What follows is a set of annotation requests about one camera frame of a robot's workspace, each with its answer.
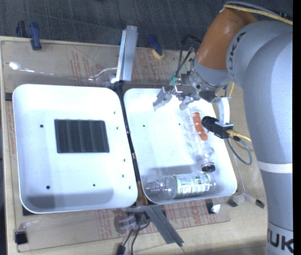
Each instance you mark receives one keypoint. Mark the clear plastic bottle green label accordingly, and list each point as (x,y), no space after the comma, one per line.
(182,186)

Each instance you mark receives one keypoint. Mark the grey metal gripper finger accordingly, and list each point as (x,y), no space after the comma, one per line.
(186,103)
(163,97)

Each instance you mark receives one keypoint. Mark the black cylinder on white bracket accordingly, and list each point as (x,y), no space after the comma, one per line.
(214,126)

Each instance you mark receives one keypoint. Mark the brown cardboard board red print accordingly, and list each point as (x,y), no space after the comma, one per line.
(60,60)

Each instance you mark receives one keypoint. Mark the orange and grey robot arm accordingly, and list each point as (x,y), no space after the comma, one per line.
(269,94)

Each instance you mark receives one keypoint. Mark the black ridged rectangular pad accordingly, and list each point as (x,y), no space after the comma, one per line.
(81,136)

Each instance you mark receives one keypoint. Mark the clear plastic bottle black cap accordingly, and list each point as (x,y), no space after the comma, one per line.
(200,150)

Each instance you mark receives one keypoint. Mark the white plastic tray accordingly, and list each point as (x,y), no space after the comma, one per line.
(68,174)
(161,142)

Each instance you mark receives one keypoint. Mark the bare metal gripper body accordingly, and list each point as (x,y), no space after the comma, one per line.
(188,88)

